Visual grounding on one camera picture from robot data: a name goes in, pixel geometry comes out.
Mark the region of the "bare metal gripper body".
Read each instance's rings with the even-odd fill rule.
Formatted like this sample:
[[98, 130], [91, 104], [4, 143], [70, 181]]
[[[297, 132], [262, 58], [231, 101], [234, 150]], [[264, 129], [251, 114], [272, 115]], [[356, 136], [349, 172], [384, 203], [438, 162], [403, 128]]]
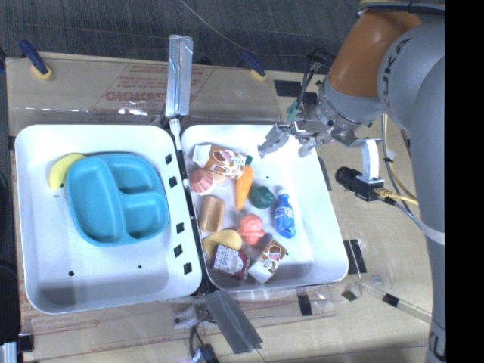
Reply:
[[336, 92], [305, 92], [289, 107], [289, 133], [305, 145], [332, 141], [351, 147], [364, 125], [363, 98]]

